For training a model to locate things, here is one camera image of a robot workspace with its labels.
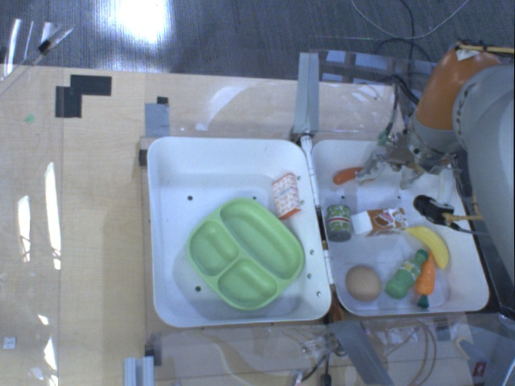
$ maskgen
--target can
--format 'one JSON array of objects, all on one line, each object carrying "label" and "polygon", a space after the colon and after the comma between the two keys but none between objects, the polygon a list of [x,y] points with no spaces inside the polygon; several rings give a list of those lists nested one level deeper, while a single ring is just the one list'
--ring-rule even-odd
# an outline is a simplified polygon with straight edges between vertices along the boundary
[{"label": "can", "polygon": [[328,207],[326,231],[330,241],[346,241],[351,238],[351,209],[335,204]]}]

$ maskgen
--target green divided plate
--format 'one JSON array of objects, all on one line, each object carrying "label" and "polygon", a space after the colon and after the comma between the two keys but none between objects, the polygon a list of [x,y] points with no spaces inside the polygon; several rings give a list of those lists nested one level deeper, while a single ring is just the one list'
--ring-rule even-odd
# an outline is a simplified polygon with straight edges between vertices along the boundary
[{"label": "green divided plate", "polygon": [[187,258],[229,305],[256,310],[272,302],[299,275],[304,251],[293,233],[251,199],[233,199],[189,236]]}]

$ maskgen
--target yellow banana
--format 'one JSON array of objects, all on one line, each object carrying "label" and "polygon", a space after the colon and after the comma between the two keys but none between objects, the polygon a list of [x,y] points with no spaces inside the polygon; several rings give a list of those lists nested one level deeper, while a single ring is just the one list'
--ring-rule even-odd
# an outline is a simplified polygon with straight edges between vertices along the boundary
[{"label": "yellow banana", "polygon": [[405,229],[410,235],[424,243],[431,250],[439,268],[445,269],[449,263],[449,249],[443,239],[426,226],[413,226]]}]

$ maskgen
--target orange carrot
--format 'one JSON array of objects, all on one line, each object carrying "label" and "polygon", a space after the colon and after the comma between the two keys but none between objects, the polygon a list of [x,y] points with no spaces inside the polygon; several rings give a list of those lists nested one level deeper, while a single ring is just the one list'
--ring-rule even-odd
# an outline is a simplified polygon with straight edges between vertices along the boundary
[{"label": "orange carrot", "polygon": [[356,173],[361,171],[363,167],[349,167],[348,169],[340,170],[335,176],[332,178],[332,181],[337,184],[344,184],[349,180],[354,180],[356,178]]},{"label": "orange carrot", "polygon": [[429,252],[429,257],[422,264],[420,276],[418,276],[414,287],[417,293],[422,295],[420,300],[418,300],[417,305],[423,309],[427,309],[429,307],[427,296],[432,294],[435,289],[435,273],[435,259],[431,252]]}]

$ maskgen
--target plastic bottle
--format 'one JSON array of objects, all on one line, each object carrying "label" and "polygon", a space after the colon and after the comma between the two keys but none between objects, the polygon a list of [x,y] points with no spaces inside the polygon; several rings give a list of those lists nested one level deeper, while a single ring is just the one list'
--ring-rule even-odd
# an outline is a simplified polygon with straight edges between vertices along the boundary
[{"label": "plastic bottle", "polygon": [[402,299],[408,293],[408,289],[414,285],[420,276],[420,267],[429,255],[424,249],[417,250],[411,261],[405,261],[395,272],[394,276],[386,283],[386,293],[392,298]]}]

